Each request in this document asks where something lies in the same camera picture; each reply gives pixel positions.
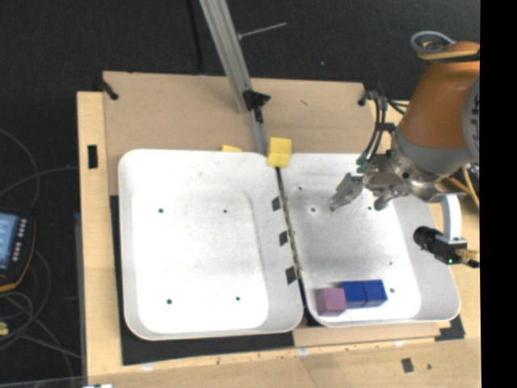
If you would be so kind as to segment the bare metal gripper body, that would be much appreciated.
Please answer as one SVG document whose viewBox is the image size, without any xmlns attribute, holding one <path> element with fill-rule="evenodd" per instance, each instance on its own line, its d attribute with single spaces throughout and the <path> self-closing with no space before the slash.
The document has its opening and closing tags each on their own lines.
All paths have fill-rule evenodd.
<svg viewBox="0 0 517 388">
<path fill-rule="evenodd" d="M 396 150 L 376 154 L 363 175 L 366 189 L 383 201 L 409 195 L 423 201 L 439 201 L 439 180 L 440 175 L 425 172 Z"/>
</svg>

